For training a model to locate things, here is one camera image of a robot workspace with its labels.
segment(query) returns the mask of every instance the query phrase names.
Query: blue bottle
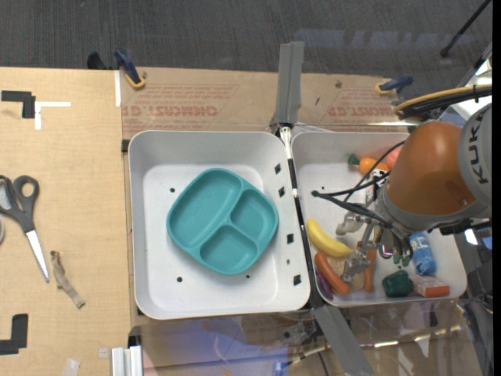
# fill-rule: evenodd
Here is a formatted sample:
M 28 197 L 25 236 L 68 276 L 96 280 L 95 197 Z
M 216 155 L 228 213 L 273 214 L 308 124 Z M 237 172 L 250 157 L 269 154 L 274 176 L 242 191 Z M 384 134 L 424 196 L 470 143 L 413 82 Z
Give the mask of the blue bottle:
M 409 238 L 413 248 L 413 262 L 420 276 L 433 276 L 437 271 L 437 263 L 433 259 L 430 241 L 424 232 L 415 233 Z

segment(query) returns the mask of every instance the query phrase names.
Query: brown toy sausage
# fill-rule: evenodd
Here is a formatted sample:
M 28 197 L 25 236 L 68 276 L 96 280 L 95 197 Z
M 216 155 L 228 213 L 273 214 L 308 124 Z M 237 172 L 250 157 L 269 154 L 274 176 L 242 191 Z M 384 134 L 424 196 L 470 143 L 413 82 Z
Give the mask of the brown toy sausage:
M 318 266 L 320 273 L 326 278 L 334 292 L 339 295 L 346 295 L 350 292 L 350 287 L 336 274 L 336 272 L 334 272 L 333 268 L 330 266 L 327 261 L 326 254 L 318 252 L 315 255 L 315 263 Z
M 364 281 L 363 289 L 367 292 L 374 292 L 373 274 L 374 266 L 376 265 L 376 255 L 377 249 L 369 249 L 367 251 L 367 260 L 370 262 L 370 266 L 366 267 L 363 271 Z

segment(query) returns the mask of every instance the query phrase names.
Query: teal divided plate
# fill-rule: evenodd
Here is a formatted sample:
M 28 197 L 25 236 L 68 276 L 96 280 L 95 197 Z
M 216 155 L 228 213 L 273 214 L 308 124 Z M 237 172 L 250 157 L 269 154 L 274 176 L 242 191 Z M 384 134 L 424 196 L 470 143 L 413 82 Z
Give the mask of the teal divided plate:
M 172 241 L 199 263 L 232 276 L 249 269 L 275 235 L 273 203 L 239 175 L 224 168 L 199 174 L 167 216 Z

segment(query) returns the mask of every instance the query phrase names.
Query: yellow cable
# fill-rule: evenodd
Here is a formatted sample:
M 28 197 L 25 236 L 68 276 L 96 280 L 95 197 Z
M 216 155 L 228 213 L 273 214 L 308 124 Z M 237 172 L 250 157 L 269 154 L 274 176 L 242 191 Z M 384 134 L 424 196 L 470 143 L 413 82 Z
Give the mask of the yellow cable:
M 482 89 L 491 88 L 491 87 L 492 87 L 492 84 L 475 85 L 475 90 L 481 91 Z M 437 99 L 440 97 L 453 96 L 457 93 L 463 93 L 463 92 L 473 92 L 473 85 L 463 86 L 461 88 L 446 89 L 444 91 L 434 92 L 434 93 L 430 93 L 428 95 L 424 95 L 424 96 L 416 97 L 416 98 L 411 99 L 411 100 L 407 100 L 407 101 L 400 103 L 399 105 L 393 107 L 393 112 L 395 114 L 398 114 L 398 112 L 405 109 L 406 107 L 412 106 L 413 104 L 426 102 L 427 100 Z

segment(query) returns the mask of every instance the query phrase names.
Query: yellow toy banana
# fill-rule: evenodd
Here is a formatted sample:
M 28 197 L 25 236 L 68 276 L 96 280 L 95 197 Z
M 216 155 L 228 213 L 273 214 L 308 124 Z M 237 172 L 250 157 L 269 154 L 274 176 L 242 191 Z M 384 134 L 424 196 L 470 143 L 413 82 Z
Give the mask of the yellow toy banana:
M 310 218 L 306 222 L 306 233 L 308 233 L 309 240 L 326 255 L 333 256 L 334 258 L 343 258 L 353 252 L 353 249 L 350 247 L 325 234 L 322 227 L 314 219 Z

